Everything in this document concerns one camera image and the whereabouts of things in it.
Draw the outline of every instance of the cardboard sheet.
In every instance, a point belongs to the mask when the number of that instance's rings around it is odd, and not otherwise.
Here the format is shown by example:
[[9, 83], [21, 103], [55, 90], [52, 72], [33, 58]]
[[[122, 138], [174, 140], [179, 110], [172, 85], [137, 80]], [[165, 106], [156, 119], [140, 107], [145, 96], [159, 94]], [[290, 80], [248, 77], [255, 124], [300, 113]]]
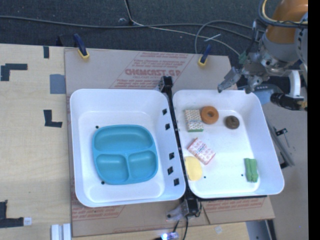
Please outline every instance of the cardboard sheet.
[[[205, 67], [198, 66], [198, 54], [97, 50], [82, 59], [76, 48], [66, 48], [65, 80], [68, 119], [68, 147], [71, 178], [72, 235], [92, 236], [122, 232], [171, 229], [166, 212], [179, 201], [131, 204], [90, 208], [82, 205], [74, 189], [73, 151], [69, 100], [79, 89], [157, 89], [162, 76], [172, 76], [172, 91], [216, 89], [231, 68], [228, 57], [208, 56]], [[189, 225], [203, 226], [272, 219], [274, 213], [268, 197], [202, 202], [200, 217]]]

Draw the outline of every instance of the blue divided plate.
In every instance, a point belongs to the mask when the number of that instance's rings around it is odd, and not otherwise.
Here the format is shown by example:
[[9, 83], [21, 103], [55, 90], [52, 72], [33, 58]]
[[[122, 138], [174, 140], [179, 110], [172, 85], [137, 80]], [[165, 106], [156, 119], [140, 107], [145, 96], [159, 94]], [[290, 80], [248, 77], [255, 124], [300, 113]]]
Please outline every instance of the blue divided plate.
[[98, 129], [92, 138], [92, 150], [96, 171], [107, 184], [145, 182], [158, 171], [155, 141], [140, 125], [111, 125]]

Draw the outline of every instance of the blue clamp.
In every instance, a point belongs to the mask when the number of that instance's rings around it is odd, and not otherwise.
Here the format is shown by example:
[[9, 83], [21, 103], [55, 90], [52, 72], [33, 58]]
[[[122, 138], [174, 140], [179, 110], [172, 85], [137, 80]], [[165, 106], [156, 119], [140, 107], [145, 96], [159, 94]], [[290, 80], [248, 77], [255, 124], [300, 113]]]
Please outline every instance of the blue clamp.
[[203, 55], [198, 60], [198, 65], [199, 66], [204, 67], [206, 65], [207, 57], [208, 57], [209, 53], [211, 52], [211, 48], [212, 48], [212, 45], [208, 44], [208, 46], [206, 47]]
[[79, 48], [78, 49], [79, 55], [83, 59], [87, 59], [90, 56], [90, 54], [89, 54], [89, 52], [87, 52], [86, 47], [85, 47], [85, 43], [82, 41], [81, 37], [78, 34], [74, 34], [73, 39]]

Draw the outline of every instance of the yellow oval object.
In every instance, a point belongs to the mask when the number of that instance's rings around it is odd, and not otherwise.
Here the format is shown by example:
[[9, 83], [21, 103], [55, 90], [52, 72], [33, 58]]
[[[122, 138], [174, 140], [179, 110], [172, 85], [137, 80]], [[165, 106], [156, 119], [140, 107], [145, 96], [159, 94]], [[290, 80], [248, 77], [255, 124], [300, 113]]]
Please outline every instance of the yellow oval object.
[[202, 167], [197, 158], [194, 156], [186, 156], [184, 158], [186, 174], [190, 181], [198, 181], [202, 177]]

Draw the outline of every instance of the dark background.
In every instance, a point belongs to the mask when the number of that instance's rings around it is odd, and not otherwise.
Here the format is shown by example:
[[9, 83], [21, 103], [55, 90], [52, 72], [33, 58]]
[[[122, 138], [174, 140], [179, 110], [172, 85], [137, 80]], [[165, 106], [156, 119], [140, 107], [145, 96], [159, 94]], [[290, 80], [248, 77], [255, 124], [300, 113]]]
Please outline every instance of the dark background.
[[[127, 0], [128, 12], [125, 0], [0, 0], [0, 43], [73, 47], [73, 34], [77, 33], [87, 48], [192, 54], [196, 52], [194, 35], [200, 27], [210, 21], [220, 21], [210, 24], [215, 28], [205, 27], [200, 35], [209, 38], [220, 34], [216, 37], [218, 41], [241, 54], [250, 44], [259, 1]], [[269, 16], [279, 1], [269, 0]], [[40, 22], [43, 20], [100, 27]], [[135, 27], [135, 23], [166, 25], [161, 28], [193, 35]], [[168, 26], [170, 24], [193, 25]], [[231, 65], [238, 66], [235, 51], [222, 43], [204, 40], [202, 37], [197, 40], [198, 53], [210, 43], [212, 55], [228, 56]]]

